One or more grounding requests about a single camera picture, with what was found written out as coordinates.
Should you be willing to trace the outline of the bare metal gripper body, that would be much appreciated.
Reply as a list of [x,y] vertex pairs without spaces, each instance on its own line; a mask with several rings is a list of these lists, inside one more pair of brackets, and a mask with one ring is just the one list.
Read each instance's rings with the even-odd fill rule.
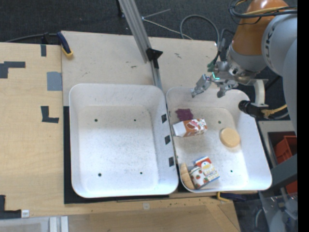
[[216,83],[227,84],[233,81],[238,84],[249,85],[256,76],[256,72],[245,70],[236,62],[219,61],[215,63],[211,79]]

